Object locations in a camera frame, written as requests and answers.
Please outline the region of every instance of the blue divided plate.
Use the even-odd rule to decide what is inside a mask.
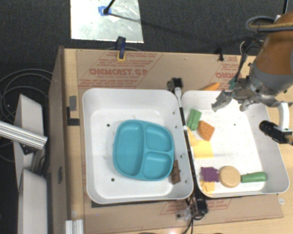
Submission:
[[[141,120],[127,120],[118,127],[113,162],[122,175],[161,180],[170,174],[173,161],[174,142],[165,127]]]

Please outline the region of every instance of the tan disc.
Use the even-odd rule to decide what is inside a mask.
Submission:
[[[218,174],[220,183],[229,188],[236,187],[241,181],[239,171],[233,166],[222,167]]]

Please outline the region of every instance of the cardboard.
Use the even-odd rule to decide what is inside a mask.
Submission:
[[[239,59],[217,55],[127,52],[125,62],[116,51],[60,49],[50,88],[50,143],[53,233],[63,233],[66,219],[83,219],[86,234],[105,234],[177,228],[176,213],[184,200],[98,206],[85,189],[85,157],[81,98],[92,87],[165,89],[181,77],[183,92],[219,82],[227,88]],[[63,182],[57,183],[59,167]],[[209,213],[195,224],[215,224],[283,216],[277,195],[209,200]]]

